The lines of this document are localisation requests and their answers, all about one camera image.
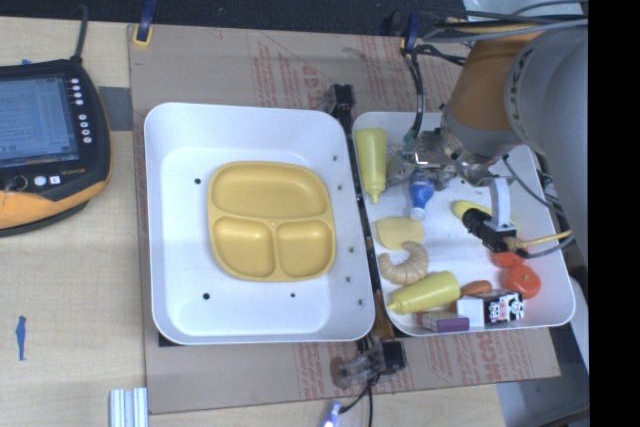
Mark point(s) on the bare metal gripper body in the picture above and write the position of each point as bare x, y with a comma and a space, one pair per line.
445, 154

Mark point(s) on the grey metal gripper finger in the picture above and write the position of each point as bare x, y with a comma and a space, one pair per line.
440, 179
404, 165

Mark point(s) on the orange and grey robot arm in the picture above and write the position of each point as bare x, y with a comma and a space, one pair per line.
545, 105

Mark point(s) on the blue and white bottle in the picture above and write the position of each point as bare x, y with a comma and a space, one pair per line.
421, 195

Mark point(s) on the yellow squeeze bottle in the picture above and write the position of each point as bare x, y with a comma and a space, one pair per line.
371, 155
430, 292

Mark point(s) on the yellow toy corn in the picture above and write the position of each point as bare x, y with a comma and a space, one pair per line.
467, 206

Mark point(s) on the thin black and white rod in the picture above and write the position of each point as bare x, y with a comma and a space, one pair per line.
361, 205

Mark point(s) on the pale yellow toy chip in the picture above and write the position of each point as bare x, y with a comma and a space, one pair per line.
397, 231

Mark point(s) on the white plastic tray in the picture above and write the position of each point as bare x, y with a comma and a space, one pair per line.
450, 245
185, 305

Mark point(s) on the beige toy croissant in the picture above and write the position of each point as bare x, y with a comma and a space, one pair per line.
417, 260

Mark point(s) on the small orange toy piece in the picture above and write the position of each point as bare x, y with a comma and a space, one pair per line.
506, 260

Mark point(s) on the orange toy sausage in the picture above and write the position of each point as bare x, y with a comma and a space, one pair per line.
476, 287

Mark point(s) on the orange toy carrot chunk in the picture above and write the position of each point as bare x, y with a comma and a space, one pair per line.
522, 281

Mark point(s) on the yellow divided plate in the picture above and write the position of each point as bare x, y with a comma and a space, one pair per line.
270, 195

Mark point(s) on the white carton with cow print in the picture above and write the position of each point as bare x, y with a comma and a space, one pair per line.
492, 309

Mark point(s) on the small purple box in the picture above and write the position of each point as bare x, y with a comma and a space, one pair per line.
445, 322

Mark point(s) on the brown cardboard board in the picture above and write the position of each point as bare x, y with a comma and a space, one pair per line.
225, 65

